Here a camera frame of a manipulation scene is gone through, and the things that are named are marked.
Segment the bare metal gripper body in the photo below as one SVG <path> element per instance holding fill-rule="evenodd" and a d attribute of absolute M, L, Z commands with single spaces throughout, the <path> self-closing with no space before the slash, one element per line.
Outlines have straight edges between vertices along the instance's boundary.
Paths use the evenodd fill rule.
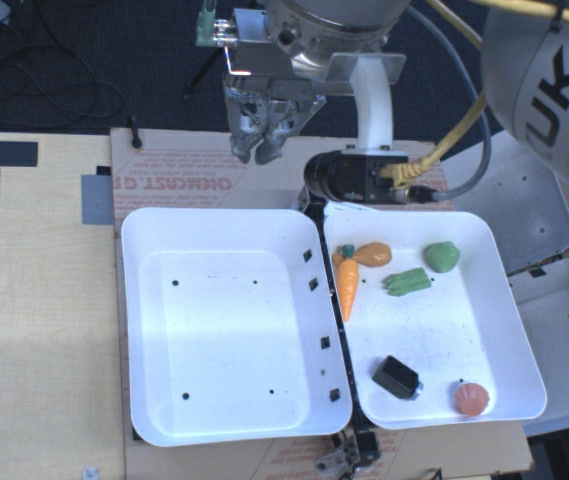
<path fill-rule="evenodd" d="M 233 137 L 299 134 L 331 96 L 354 94 L 360 57 L 380 52 L 382 26 L 287 7 L 237 9 L 224 97 Z"/>

